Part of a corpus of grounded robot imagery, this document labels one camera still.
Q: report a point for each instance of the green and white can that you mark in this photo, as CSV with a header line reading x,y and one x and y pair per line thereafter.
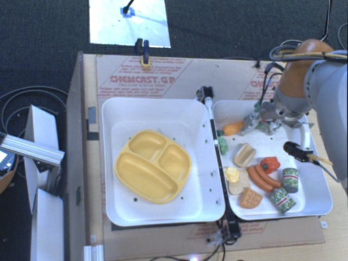
x,y
290,179
282,200

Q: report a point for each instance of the orange sausage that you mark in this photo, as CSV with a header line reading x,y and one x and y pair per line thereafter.
x,y
267,176
258,180

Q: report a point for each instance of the green grapes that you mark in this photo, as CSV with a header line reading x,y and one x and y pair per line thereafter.
x,y
223,145

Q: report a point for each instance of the orange waffle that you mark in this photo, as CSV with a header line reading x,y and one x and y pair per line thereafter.
x,y
250,198

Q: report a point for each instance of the beige hot dog bun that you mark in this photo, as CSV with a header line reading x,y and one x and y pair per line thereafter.
x,y
244,154

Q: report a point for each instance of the black cylinder on white bracket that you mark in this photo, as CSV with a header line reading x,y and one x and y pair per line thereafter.
x,y
295,149

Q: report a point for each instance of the brown cardboard board red print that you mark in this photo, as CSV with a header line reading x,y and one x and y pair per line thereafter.
x,y
163,75

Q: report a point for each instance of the green toy vegetable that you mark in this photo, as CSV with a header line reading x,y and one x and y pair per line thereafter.
x,y
263,125

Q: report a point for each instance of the yellow divided plate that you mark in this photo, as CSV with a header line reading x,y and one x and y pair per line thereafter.
x,y
146,173

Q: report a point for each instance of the orange carrot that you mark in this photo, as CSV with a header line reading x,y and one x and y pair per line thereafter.
x,y
232,128

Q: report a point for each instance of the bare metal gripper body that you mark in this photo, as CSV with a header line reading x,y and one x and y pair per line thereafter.
x,y
280,113

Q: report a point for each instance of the thin black and white rod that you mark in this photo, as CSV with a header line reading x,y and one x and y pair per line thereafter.
x,y
217,148

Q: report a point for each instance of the yellow butter piece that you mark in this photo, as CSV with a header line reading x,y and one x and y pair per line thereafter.
x,y
231,174

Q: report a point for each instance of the white plastic tray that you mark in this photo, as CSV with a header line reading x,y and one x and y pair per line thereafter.
x,y
195,200
310,194

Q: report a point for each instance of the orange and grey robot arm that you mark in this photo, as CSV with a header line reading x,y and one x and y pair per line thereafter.
x,y
323,91

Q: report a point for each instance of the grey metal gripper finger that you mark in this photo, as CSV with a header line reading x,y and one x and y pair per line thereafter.
x,y
274,126
248,124

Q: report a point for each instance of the white bread slice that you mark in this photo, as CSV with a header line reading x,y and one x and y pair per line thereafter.
x,y
239,186

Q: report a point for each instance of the red bell pepper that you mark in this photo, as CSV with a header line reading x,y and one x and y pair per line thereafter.
x,y
270,164

